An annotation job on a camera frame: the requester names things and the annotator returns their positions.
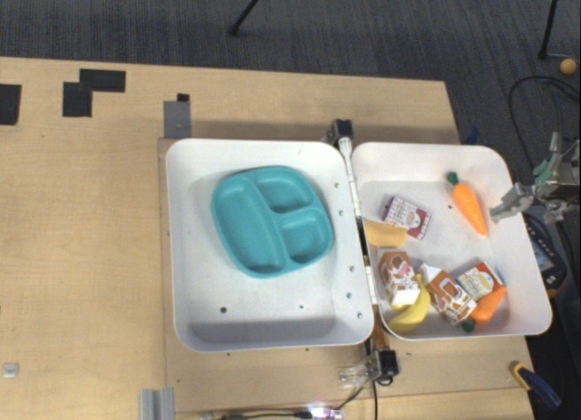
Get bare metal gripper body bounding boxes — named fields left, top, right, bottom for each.
left=530, top=131, right=581, bottom=210

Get orange carrot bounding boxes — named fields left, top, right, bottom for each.
left=460, top=285, right=507, bottom=334
left=445, top=171, right=488, bottom=237

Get white plastic tray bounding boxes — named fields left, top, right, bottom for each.
left=164, top=137, right=376, bottom=354
left=350, top=141, right=555, bottom=342

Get orange and yellow carton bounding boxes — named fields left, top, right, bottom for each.
left=455, top=260, right=505, bottom=303

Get pink and white carton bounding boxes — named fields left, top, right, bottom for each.
left=381, top=195, right=432, bottom=241

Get brown and white carton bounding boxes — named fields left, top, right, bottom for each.
left=376, top=249, right=421, bottom=311
left=419, top=263, right=478, bottom=327

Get yellow banana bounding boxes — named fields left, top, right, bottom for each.
left=387, top=272, right=432, bottom=336

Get thin black and white rod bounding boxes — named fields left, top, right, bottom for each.
left=337, top=135, right=380, bottom=307

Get blue divided plate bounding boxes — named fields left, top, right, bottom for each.
left=209, top=164, right=336, bottom=280

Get black block with wires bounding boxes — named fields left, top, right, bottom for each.
left=330, top=119, right=355, bottom=142
left=378, top=349, right=401, bottom=386

